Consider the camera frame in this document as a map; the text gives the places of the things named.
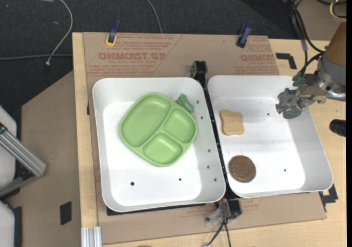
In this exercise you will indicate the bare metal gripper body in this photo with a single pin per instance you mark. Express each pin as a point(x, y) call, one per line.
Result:
point(312, 92)

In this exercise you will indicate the green divided plate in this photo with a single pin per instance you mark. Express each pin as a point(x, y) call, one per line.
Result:
point(156, 130)

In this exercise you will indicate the small printed can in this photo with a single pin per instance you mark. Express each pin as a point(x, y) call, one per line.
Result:
point(292, 113)

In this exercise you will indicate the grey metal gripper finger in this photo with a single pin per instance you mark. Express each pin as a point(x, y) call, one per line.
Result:
point(292, 96)
point(281, 103)

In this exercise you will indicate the thin black rod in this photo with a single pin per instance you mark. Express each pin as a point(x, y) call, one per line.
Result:
point(217, 141)

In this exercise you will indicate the brown round biscuit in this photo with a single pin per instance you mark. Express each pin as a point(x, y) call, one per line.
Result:
point(242, 169)

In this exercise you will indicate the brown cardboard board red print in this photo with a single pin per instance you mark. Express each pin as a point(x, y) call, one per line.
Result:
point(154, 56)

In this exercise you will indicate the white plastic tray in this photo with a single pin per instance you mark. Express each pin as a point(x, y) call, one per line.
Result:
point(154, 185)
point(275, 152)

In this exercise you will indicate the beige toy bread slice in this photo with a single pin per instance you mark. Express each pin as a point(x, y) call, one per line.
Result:
point(231, 122)

